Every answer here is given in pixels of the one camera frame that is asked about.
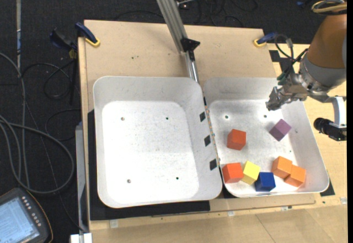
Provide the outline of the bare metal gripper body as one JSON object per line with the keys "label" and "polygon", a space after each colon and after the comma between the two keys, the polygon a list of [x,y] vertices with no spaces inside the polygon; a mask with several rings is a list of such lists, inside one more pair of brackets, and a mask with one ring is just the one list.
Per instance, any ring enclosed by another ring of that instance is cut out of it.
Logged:
{"label": "bare metal gripper body", "polygon": [[280,78],[280,92],[290,96],[290,102],[305,101],[311,97],[320,102],[329,100],[328,88],[316,81],[309,73],[300,71],[282,73]]}

